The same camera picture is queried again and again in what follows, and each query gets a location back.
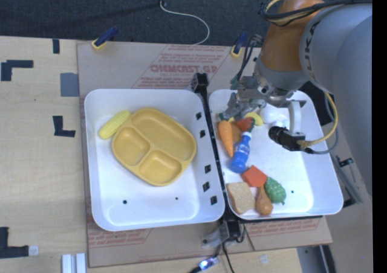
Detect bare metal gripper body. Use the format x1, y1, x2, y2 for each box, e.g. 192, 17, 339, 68
235, 75, 296, 107

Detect red strawberry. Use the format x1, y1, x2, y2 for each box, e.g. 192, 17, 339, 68
235, 117, 255, 132

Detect brown round toy food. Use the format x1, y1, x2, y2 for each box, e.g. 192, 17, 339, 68
230, 122, 243, 143

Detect orange carrot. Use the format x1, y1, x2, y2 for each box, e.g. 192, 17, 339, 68
217, 112, 235, 158

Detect thin black rod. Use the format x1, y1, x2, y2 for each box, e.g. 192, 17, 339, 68
200, 84, 234, 228

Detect blue bottle white cap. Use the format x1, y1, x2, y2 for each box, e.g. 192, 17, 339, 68
229, 131, 253, 175

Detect orange cube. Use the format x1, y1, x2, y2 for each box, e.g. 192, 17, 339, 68
240, 165, 268, 188

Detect white plastic tray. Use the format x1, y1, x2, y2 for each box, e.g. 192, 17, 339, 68
208, 88, 345, 221
83, 88, 226, 232

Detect yellow divided plate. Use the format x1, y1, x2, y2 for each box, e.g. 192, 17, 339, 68
111, 107, 198, 187

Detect green grapes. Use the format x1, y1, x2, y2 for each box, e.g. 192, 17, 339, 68
263, 176, 287, 206

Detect tan bread slice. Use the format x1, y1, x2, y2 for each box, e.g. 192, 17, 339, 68
226, 182, 256, 215

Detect yellow corn cob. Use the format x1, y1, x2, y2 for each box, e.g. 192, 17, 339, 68
97, 110, 132, 141

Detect brown cardboard board red print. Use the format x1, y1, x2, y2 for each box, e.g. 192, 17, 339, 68
76, 40, 334, 268

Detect black block with wires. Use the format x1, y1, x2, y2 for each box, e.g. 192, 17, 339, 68
191, 72, 210, 94
223, 217, 243, 241

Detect black cylinder on white bracket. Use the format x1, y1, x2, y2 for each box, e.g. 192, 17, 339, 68
268, 99, 307, 152

